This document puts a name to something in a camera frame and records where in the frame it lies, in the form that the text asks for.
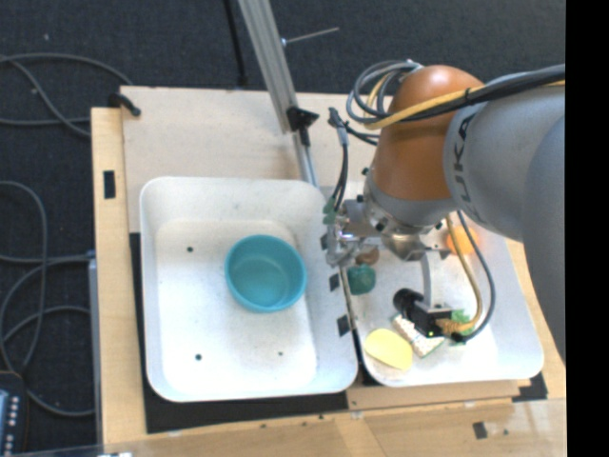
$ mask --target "dark background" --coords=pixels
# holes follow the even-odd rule
[[[297,91],[347,93],[367,66],[411,58],[462,68],[487,81],[565,62],[566,0],[270,0],[280,34],[339,32],[288,46]],[[236,0],[232,0],[249,89],[264,89]],[[62,52],[102,61],[136,85],[234,88],[238,71],[222,0],[0,0],[0,55]],[[121,80],[69,61],[22,61],[66,116],[105,106]],[[0,64],[0,117],[49,118],[32,84]],[[90,144],[64,126],[0,125],[0,181],[32,188],[49,218],[49,253],[94,248]],[[35,205],[0,188],[0,253],[37,256]],[[0,262],[0,300],[26,272]],[[36,310],[39,286],[10,303],[6,333]],[[85,268],[49,272],[47,305],[88,306]],[[28,350],[33,327],[12,340],[11,360]],[[66,409],[91,407],[91,338],[86,316],[49,316],[24,373],[30,390]],[[65,418],[30,409],[28,450],[95,442],[92,417]]]

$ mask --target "wooden table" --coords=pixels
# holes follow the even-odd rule
[[[150,96],[150,89],[137,87],[126,87],[122,92],[136,105],[140,95]],[[155,89],[153,95],[161,108],[157,113],[168,113],[168,121],[175,127],[192,127],[193,120],[196,122],[196,117],[185,118],[187,109],[182,109],[192,109],[194,103],[204,117],[198,127],[204,127],[206,121],[213,123],[221,141],[218,149],[226,149],[234,140],[231,134],[234,136],[235,129],[244,123],[253,128],[276,127],[265,92]],[[227,106],[220,115],[218,100]],[[312,111],[327,106],[340,109],[343,103],[340,95],[299,94],[300,106]],[[123,132],[126,120],[131,119],[120,109],[91,112],[101,414],[106,451],[167,455],[170,450],[174,455],[200,455],[204,449],[206,455],[223,456],[243,455],[244,449],[247,455],[294,456],[393,456],[408,451],[408,455],[428,456],[447,452],[531,455],[537,454],[533,451],[537,448],[543,455],[566,454],[565,367],[541,315],[521,245],[514,242],[508,245],[544,349],[542,375],[548,399],[513,403],[511,397],[528,381],[401,389],[356,383],[347,391],[349,411],[147,434],[128,244],[128,195],[134,193],[128,193]],[[315,128],[329,127],[324,119],[318,122],[311,133]],[[281,141],[289,138],[276,135],[284,148]],[[321,165],[317,167],[320,184],[331,184],[338,175],[337,149],[335,136],[314,142],[312,154]],[[368,160],[369,149],[355,144],[351,149],[356,164],[358,158]],[[217,175],[226,174],[223,168],[227,161],[212,159]],[[282,175],[297,174],[295,167],[282,164]],[[105,190],[107,171],[113,171],[115,184],[115,194],[109,198]]]

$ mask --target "blue bowl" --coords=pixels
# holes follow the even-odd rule
[[[291,307],[306,287],[301,255],[271,235],[251,235],[237,242],[226,256],[225,275],[234,298],[261,313]]]

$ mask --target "teal bowl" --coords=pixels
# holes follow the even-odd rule
[[[226,255],[225,275],[233,297],[259,313],[291,307],[306,287],[303,258],[272,235],[251,235],[237,242]]]

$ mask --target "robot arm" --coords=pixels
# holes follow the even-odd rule
[[[418,258],[420,235],[462,210],[523,242],[565,361],[563,78],[564,66],[486,85],[462,70],[411,61],[366,70],[347,111],[382,131],[360,201],[340,205],[328,262],[345,267],[380,242],[402,259]],[[360,88],[373,81],[365,102]],[[385,111],[384,95],[398,81]]]

